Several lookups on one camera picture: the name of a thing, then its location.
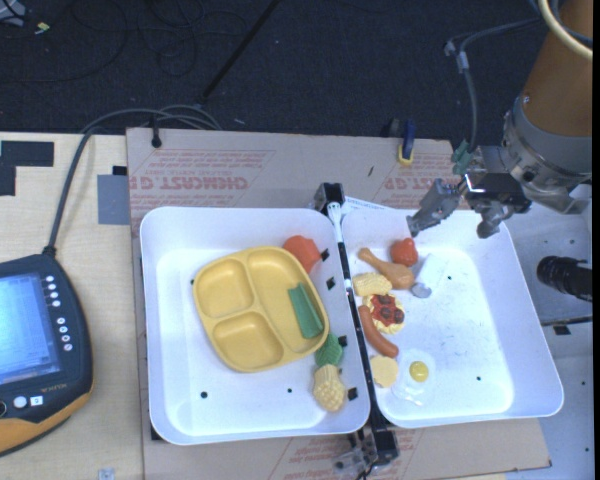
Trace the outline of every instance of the blue screen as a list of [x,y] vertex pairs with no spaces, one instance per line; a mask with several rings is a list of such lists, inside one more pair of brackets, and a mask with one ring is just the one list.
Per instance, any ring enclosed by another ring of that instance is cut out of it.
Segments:
[[40,278],[0,278],[0,385],[60,369]]

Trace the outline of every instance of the dark background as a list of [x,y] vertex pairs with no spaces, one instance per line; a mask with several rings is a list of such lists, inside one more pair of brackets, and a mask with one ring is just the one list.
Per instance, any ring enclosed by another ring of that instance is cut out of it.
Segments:
[[[23,26],[0,22],[0,131],[78,133],[125,109],[202,103],[272,0],[19,2]],[[457,144],[471,107],[445,42],[533,17],[529,0],[282,0],[202,109],[225,130],[312,135],[378,136],[410,118],[417,137]],[[500,142],[546,32],[538,20],[468,47],[478,143]],[[122,133],[148,115],[105,123]]]

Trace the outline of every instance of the white tray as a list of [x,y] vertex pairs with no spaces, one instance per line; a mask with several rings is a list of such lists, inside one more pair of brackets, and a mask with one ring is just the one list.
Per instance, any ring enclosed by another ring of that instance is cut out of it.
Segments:
[[[389,248],[410,236],[406,216],[414,213],[360,209],[344,217],[352,277],[374,271],[358,259],[361,247],[390,261]],[[405,309],[403,329],[386,335],[400,349],[397,359],[420,354],[433,363],[421,405],[376,387],[381,412],[400,427],[550,416],[562,407],[562,384],[511,236],[501,224],[499,233],[480,239],[479,222],[478,214],[458,210],[419,233],[420,262],[434,254],[442,276],[429,298],[394,291]],[[368,352],[377,354],[371,346]]]
[[[249,247],[312,238],[330,253],[311,271],[331,332],[346,336],[341,378],[357,398],[337,412],[311,393],[314,355],[257,373],[230,369],[200,321],[191,280],[207,263]],[[333,226],[308,209],[163,207],[140,226],[147,322],[149,408],[154,429],[180,445],[265,437],[338,434],[361,428],[369,395]],[[329,289],[327,281],[335,285]]]

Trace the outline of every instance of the yellow plate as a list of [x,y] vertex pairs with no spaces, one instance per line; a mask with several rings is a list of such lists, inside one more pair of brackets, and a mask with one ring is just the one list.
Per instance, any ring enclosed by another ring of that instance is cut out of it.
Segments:
[[[323,330],[306,339],[288,290],[299,283]],[[205,265],[193,283],[202,325],[220,358],[234,370],[258,372],[315,352],[327,339],[329,319],[300,262],[282,247],[252,247]]]

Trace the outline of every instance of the toy sausage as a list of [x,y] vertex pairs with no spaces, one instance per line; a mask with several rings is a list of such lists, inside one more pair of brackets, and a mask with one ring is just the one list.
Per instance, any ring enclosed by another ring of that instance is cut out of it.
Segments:
[[369,307],[360,306],[358,308],[358,312],[360,313],[362,330],[364,331],[364,335],[369,344],[383,356],[392,358],[397,357],[399,352],[398,346],[385,338],[376,328],[373,323],[373,317],[371,316],[371,310]]

